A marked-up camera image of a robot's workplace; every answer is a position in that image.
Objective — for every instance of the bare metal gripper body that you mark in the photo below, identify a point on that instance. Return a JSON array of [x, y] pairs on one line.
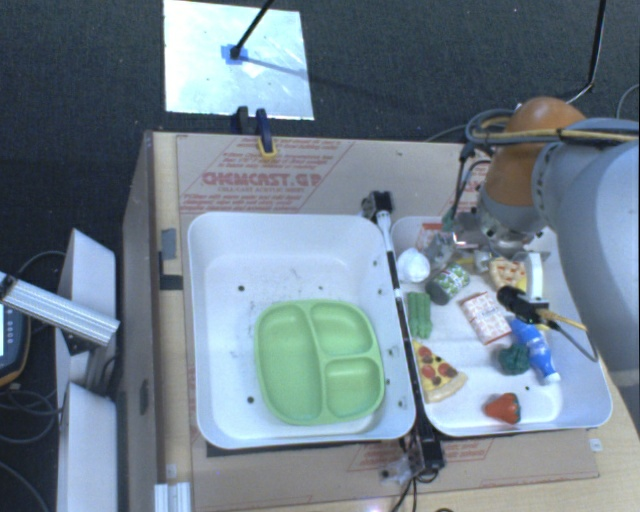
[[492, 239]]

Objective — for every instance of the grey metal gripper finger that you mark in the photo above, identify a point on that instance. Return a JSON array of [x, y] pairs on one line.
[[439, 250], [482, 261]]

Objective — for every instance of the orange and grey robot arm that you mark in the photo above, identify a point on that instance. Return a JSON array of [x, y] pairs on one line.
[[590, 200]]

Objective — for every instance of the orange and white packet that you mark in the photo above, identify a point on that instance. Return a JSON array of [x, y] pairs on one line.
[[427, 234]]

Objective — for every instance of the yellow toy pizza slice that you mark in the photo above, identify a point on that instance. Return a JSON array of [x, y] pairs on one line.
[[509, 274]]

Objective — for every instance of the white round lump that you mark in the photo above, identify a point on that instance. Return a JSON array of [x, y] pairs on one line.
[[412, 265]]

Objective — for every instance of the green can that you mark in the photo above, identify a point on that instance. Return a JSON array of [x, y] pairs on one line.
[[450, 282]]

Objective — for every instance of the orange and white carton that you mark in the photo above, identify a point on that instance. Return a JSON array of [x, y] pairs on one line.
[[484, 317]]

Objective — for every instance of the thin black and white rod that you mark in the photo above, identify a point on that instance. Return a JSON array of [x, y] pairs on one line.
[[400, 305]]

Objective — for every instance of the green toy asparagus bundle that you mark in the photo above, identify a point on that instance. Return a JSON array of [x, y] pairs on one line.
[[420, 315]]

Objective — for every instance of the dark green broccoli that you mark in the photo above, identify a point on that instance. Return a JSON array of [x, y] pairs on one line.
[[514, 359]]

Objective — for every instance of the blue plastic bottle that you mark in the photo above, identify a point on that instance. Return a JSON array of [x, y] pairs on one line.
[[537, 352]]

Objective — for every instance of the pizza slice with pepperoni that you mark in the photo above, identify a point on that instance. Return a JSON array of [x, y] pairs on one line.
[[436, 372]]

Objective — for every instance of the red toy strawberry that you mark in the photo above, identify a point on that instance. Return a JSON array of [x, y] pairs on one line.
[[501, 407]]

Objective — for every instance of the white plastic tray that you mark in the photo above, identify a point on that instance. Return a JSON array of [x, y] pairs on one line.
[[225, 320], [470, 415]]

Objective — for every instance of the brown cardboard board red print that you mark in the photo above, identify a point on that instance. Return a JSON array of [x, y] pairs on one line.
[[280, 175]]

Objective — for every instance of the green divided plate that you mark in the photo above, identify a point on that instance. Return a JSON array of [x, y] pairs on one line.
[[287, 360]]

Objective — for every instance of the black cylinder on white bracket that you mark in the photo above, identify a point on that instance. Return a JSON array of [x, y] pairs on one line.
[[517, 300]]

